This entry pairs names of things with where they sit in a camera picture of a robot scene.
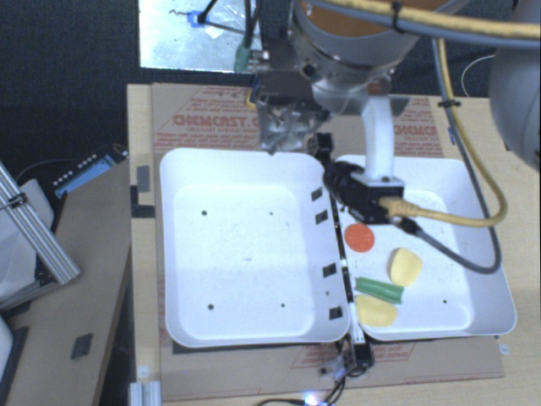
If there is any green bean pod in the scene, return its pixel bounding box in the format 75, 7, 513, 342
354, 276, 405, 305

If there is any white plastic tray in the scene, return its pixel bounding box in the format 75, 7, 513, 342
333, 154, 517, 342
159, 147, 352, 349

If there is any yellow oval chip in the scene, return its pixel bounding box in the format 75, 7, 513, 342
389, 247, 424, 288
354, 294, 399, 328

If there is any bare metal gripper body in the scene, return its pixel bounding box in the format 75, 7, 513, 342
253, 36, 398, 116

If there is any thin black and white rod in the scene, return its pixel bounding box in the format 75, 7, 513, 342
325, 158, 364, 346

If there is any brown cardboard board red print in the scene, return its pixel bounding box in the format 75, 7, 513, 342
150, 82, 506, 402

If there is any black cylinder on white bracket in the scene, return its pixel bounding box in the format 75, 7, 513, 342
323, 95, 406, 227

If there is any black block with thin wires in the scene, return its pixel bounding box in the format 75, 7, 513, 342
319, 339, 376, 379
306, 131, 336, 169

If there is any orange round disc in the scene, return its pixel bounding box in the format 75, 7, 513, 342
344, 222, 376, 254

